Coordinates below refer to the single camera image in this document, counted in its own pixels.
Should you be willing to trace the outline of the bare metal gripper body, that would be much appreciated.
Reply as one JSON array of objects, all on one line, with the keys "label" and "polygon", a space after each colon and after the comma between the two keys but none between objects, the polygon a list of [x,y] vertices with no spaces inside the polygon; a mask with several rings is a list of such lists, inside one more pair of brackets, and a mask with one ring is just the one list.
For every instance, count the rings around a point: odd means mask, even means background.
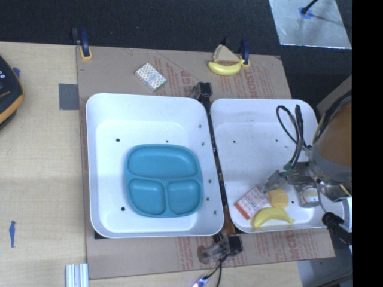
[{"label": "bare metal gripper body", "polygon": [[314,184],[316,187],[322,181],[320,170],[311,162],[298,162],[291,173],[287,176],[287,182],[301,187]]}]

